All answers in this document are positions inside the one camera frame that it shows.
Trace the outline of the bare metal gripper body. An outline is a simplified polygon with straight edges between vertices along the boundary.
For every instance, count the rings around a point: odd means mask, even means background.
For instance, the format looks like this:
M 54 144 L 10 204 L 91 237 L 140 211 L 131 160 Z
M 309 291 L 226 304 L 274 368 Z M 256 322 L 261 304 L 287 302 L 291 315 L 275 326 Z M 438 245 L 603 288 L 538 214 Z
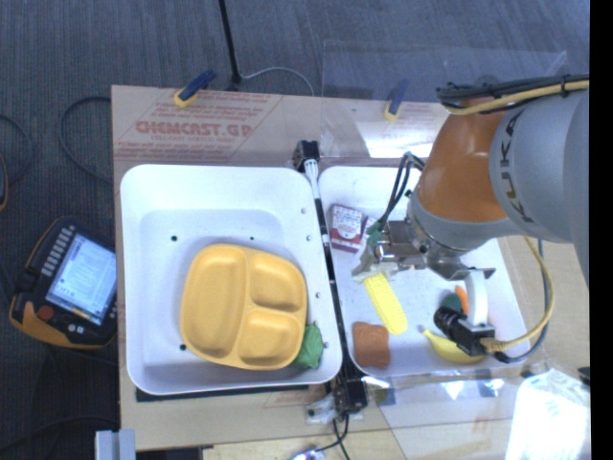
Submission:
M 416 221 L 388 221 L 375 244 L 375 259 L 398 270 L 430 269 L 444 279 L 461 278 L 461 252 L 432 239 Z

